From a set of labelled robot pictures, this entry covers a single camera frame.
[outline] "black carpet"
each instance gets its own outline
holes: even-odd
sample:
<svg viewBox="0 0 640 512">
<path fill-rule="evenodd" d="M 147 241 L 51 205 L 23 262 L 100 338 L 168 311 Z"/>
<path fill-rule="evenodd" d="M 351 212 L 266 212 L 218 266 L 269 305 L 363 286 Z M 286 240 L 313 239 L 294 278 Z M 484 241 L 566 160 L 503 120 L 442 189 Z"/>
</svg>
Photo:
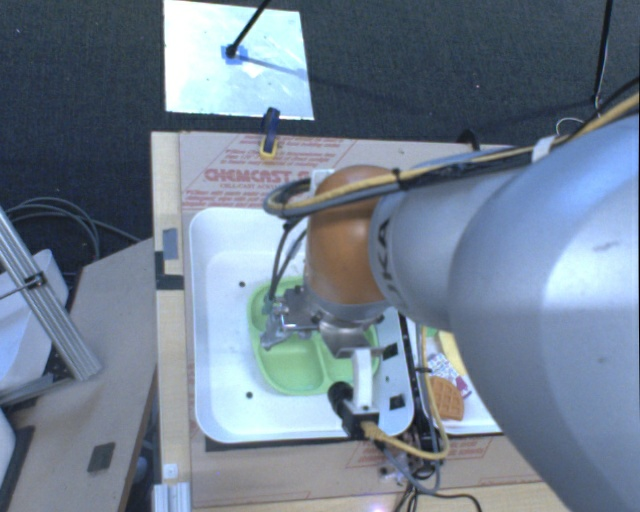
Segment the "black carpet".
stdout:
<svg viewBox="0 0 640 512">
<path fill-rule="evenodd" d="M 256 6 L 255 2 L 220 2 Z M 523 144 L 593 113 L 604 1 L 274 0 L 301 12 L 316 120 L 280 132 Z M 617 2 L 604 97 L 638 75 L 640 4 Z M 151 235 L 149 134 L 256 132 L 164 110 L 162 2 L 0 2 L 0 205 L 56 196 Z M 91 259 L 72 223 L 20 223 L 66 271 Z M 126 246 L 107 235 L 103 253 Z"/>
</svg>

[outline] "black pole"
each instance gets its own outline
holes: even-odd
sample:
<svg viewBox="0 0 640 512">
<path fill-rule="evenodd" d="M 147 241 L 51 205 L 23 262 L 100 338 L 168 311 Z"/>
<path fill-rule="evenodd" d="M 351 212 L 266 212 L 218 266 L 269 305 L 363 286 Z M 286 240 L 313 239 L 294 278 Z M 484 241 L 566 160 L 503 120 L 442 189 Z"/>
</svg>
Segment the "black pole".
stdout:
<svg viewBox="0 0 640 512">
<path fill-rule="evenodd" d="M 604 66 L 607 60 L 607 47 L 609 46 L 609 27 L 611 26 L 611 11 L 613 0 L 607 0 L 602 21 L 602 33 L 600 35 L 600 55 L 598 56 L 598 70 L 596 71 L 596 83 L 593 89 L 593 104 L 598 108 L 600 94 L 602 92 L 602 79 L 604 78 Z"/>
<path fill-rule="evenodd" d="M 227 49 L 225 50 L 227 57 L 229 57 L 230 59 L 233 59 L 236 56 L 236 52 L 238 51 L 238 46 L 240 46 L 240 43 L 242 42 L 244 37 L 249 33 L 249 30 L 251 30 L 251 27 L 253 27 L 255 22 L 258 21 L 258 18 L 262 14 L 262 11 L 264 11 L 267 8 L 267 5 L 269 5 L 270 2 L 271 0 L 262 1 L 262 3 L 260 4 L 260 7 L 258 7 L 258 10 L 255 13 L 253 13 L 253 16 L 251 16 L 251 19 L 249 20 L 249 23 L 247 23 L 246 26 L 242 29 L 242 32 L 240 32 L 240 35 L 237 37 L 237 39 L 233 42 L 233 44 L 230 44 L 229 46 L 227 46 Z"/>
</svg>

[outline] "yellow cable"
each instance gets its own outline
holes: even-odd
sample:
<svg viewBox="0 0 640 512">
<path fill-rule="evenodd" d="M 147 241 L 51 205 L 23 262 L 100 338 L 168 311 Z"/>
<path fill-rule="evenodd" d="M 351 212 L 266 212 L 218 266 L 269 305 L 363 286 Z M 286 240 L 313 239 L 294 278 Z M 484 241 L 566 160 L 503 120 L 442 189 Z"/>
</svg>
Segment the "yellow cable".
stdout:
<svg viewBox="0 0 640 512">
<path fill-rule="evenodd" d="M 620 102 L 618 105 L 616 105 L 615 107 L 611 108 L 610 110 L 608 110 L 607 112 L 605 112 L 604 114 L 602 114 L 601 117 L 594 119 L 593 121 L 591 121 L 589 124 L 585 125 L 576 135 L 576 137 L 581 137 L 593 130 L 596 130 L 598 128 L 600 128 L 601 126 L 604 126 L 614 120 L 616 120 L 620 115 L 624 114 L 627 110 L 631 109 L 632 107 L 634 107 L 635 105 L 637 105 L 640 101 L 640 96 L 638 94 L 635 94 L 634 96 Z M 557 137 L 554 140 L 553 145 L 556 146 L 562 142 L 564 142 L 565 140 L 567 140 L 569 137 L 568 136 L 563 136 L 563 137 Z M 520 147 L 520 148 L 513 148 L 513 149 L 507 149 L 504 151 L 498 151 L 498 152 L 494 152 L 494 153 L 489 153 L 486 155 L 479 155 L 476 156 L 474 158 L 471 158 L 469 160 L 467 160 L 467 162 L 472 162 L 472 163 L 483 163 L 483 162 L 491 162 L 494 160 L 500 160 L 503 158 L 509 158 L 512 156 L 517 156 L 517 155 L 521 155 L 521 154 L 525 154 L 525 153 L 530 153 L 533 149 L 533 146 L 526 146 L 526 147 Z M 321 204 L 324 203 L 325 201 L 334 199 L 336 197 L 341 197 L 343 195 L 352 193 L 352 192 L 358 192 L 360 190 L 365 190 L 367 188 L 373 188 L 373 187 L 378 187 L 378 186 L 382 186 L 382 185 L 389 185 L 394 183 L 397 179 L 400 181 L 405 181 L 405 180 L 410 180 L 413 178 L 416 178 L 422 174 L 425 174 L 427 172 L 431 172 L 431 171 L 435 171 L 437 169 L 442 169 L 444 167 L 446 167 L 449 164 L 437 164 L 437 165 L 429 165 L 426 167 L 420 167 L 418 169 L 409 169 L 406 171 L 402 171 L 398 174 L 397 178 L 395 175 L 393 174 L 387 174 L 387 175 L 382 175 L 382 176 L 375 176 L 373 178 L 368 178 L 366 180 L 361 180 L 361 181 L 357 181 L 354 183 L 349 183 L 347 185 L 344 185 L 342 187 L 339 188 L 335 188 L 333 190 L 324 192 L 323 194 L 319 194 L 317 196 L 308 198 L 308 199 L 303 199 L 300 201 L 296 201 L 293 203 L 287 203 L 287 204 L 282 204 L 279 203 L 277 201 L 275 201 L 273 199 L 272 196 L 270 196 L 267 200 L 268 205 L 272 208 L 272 209 L 280 209 L 280 210 L 289 210 L 292 208 L 302 208 L 302 207 L 307 207 L 307 206 L 313 206 L 316 204 Z"/>
<path fill-rule="evenodd" d="M 427 368 L 427 328 L 422 327 L 420 329 L 420 348 L 421 348 L 421 359 L 422 366 Z M 424 450 L 420 450 L 415 446 L 411 446 L 395 437 L 391 437 L 382 431 L 378 425 L 373 423 L 372 421 L 363 421 L 361 423 L 362 430 L 364 431 L 364 435 L 367 436 L 372 441 L 381 441 L 385 444 L 395 446 L 396 448 L 406 452 L 410 455 L 414 455 L 420 459 L 426 460 L 443 460 L 449 455 L 449 450 L 451 448 L 451 444 L 449 443 L 449 437 L 447 436 L 447 432 L 442 425 L 442 420 L 440 419 L 440 413 L 438 412 L 438 407 L 436 406 L 436 400 L 433 394 L 433 389 L 431 387 L 431 382 L 429 381 L 428 375 L 424 374 L 424 381 L 427 387 L 427 400 L 429 401 L 429 407 L 431 408 L 431 413 L 433 414 L 433 418 L 436 421 L 436 425 L 438 426 L 438 430 L 440 431 L 440 436 L 442 437 L 442 450 L 435 452 L 426 452 Z"/>
</svg>

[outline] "waffle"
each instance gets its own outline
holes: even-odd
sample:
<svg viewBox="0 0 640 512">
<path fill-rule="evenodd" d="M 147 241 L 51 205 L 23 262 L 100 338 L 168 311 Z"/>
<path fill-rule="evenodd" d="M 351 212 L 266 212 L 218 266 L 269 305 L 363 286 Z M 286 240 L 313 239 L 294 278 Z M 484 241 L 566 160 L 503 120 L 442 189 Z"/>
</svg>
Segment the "waffle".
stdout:
<svg viewBox="0 0 640 512">
<path fill-rule="evenodd" d="M 440 417 L 448 420 L 462 420 L 464 400 L 458 388 L 441 377 L 429 377 Z"/>
</svg>

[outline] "green plate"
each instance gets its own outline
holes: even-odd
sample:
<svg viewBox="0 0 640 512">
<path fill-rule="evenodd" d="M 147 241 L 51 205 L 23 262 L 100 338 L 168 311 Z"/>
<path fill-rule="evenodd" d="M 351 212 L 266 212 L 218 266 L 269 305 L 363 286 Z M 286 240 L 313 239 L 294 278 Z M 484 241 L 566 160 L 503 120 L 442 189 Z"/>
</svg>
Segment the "green plate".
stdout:
<svg viewBox="0 0 640 512">
<path fill-rule="evenodd" d="M 287 288 L 302 284 L 301 277 L 283 279 L 277 293 L 284 293 Z M 353 366 L 350 358 L 336 359 L 325 345 L 320 333 L 315 332 L 309 339 L 291 336 L 265 350 L 260 345 L 260 334 L 266 325 L 266 315 L 262 313 L 264 296 L 269 283 L 260 286 L 249 300 L 249 335 L 253 353 L 258 366 L 267 382 L 277 391 L 287 395 L 317 395 L 326 393 L 334 382 L 353 383 Z M 372 347 L 378 346 L 378 336 L 374 327 L 365 332 L 365 337 Z M 375 372 L 380 365 L 380 358 L 373 358 L 372 369 Z"/>
</svg>

